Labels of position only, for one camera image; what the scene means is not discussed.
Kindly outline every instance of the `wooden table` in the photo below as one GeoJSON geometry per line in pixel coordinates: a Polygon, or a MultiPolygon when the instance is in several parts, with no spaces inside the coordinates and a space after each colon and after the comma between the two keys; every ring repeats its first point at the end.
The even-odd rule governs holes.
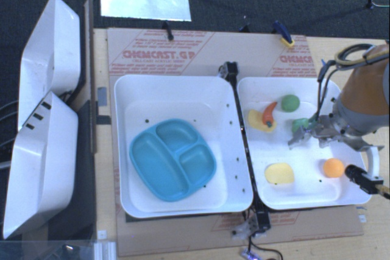
{"type": "MultiPolygon", "coordinates": [[[[316,71],[321,67],[321,59],[333,58],[335,52],[357,44],[372,43],[383,44],[383,40],[357,40],[347,38],[307,38],[313,56],[316,71]]],[[[94,57],[96,86],[108,88],[108,62],[107,62],[107,31],[94,30],[94,57]]],[[[350,72],[340,72],[332,80],[342,88],[350,72]]],[[[110,105],[99,108],[99,114],[111,115],[110,105]]],[[[389,185],[389,129],[382,128],[375,135],[367,136],[372,144],[385,145],[380,151],[380,175],[389,185]]],[[[111,125],[97,126],[97,153],[95,154],[96,169],[96,204],[97,204],[97,230],[107,231],[107,239],[116,240],[116,213],[112,155],[111,125]]],[[[340,237],[314,241],[299,241],[266,245],[283,253],[285,260],[289,259],[386,259],[390,255],[390,201],[379,195],[373,196],[365,205],[361,213],[367,222],[363,223],[364,235],[354,237],[340,237]]],[[[120,259],[148,259],[148,260],[179,260],[179,259],[214,259],[233,260],[242,259],[239,255],[242,247],[219,248],[211,250],[186,251],[177,253],[163,253],[145,256],[133,256],[120,259]]],[[[263,259],[275,258],[271,252],[259,251],[263,259]]]]}

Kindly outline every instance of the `blue plate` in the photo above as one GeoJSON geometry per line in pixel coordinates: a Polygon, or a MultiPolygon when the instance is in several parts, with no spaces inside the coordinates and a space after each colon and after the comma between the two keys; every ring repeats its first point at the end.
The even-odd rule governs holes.
{"type": "Polygon", "coordinates": [[[181,119],[168,119],[137,135],[130,144],[130,159],[146,186],[167,202],[191,195],[216,170],[205,140],[181,119]]]}

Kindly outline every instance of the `green ball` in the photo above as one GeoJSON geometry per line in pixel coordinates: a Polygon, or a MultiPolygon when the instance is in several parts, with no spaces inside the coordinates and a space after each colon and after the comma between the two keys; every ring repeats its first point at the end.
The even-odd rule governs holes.
{"type": "Polygon", "coordinates": [[[296,111],[299,108],[299,104],[299,98],[293,94],[289,94],[282,99],[282,110],[288,113],[296,111]]]}

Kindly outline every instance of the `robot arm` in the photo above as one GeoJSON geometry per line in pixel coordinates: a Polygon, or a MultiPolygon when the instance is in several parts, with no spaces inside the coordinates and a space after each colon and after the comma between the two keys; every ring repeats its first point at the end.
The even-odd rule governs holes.
{"type": "Polygon", "coordinates": [[[359,44],[348,47],[324,65],[318,82],[317,112],[309,119],[307,128],[301,126],[295,132],[288,142],[290,148],[314,137],[319,140],[320,147],[328,146],[331,141],[339,141],[356,151],[366,152],[369,158],[368,172],[349,166],[346,175],[367,193],[383,193],[388,198],[388,188],[383,187],[383,180],[378,176],[378,149],[381,147],[373,147],[362,136],[389,126],[389,45],[359,44]],[[347,59],[350,54],[362,50],[361,58],[347,59]],[[321,83],[331,66],[336,66],[336,69],[327,80],[336,71],[353,71],[339,97],[331,100],[334,102],[332,113],[320,115],[327,89],[326,83],[322,91],[321,83]]]}

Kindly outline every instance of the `blue clamp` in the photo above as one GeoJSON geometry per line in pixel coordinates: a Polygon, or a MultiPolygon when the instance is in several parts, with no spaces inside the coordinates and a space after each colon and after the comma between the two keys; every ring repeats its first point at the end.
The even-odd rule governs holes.
{"type": "Polygon", "coordinates": [[[275,21],[272,23],[274,30],[282,35],[281,42],[285,44],[287,47],[291,48],[294,46],[295,41],[291,38],[290,33],[288,32],[286,26],[284,26],[281,22],[275,21]]]}

